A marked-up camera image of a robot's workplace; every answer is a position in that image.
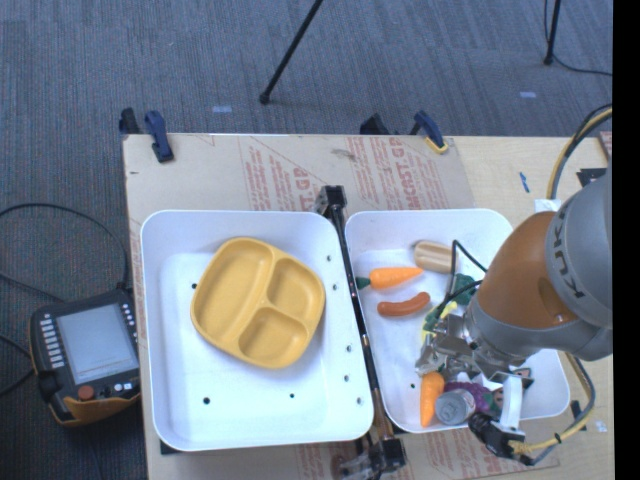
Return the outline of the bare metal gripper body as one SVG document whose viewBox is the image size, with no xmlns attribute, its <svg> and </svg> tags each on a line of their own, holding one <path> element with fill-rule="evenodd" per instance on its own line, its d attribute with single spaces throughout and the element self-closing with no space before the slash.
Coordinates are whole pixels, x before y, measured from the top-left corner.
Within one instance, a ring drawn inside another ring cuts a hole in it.
<svg viewBox="0 0 640 480">
<path fill-rule="evenodd" d="M 469 378 L 482 374 L 491 382 L 503 382 L 524 365 L 523 357 L 503 352 L 487 341 L 467 316 L 449 314 L 436 325 L 435 332 L 432 345 L 441 355 L 441 364 L 447 355 L 466 356 Z"/>
</svg>

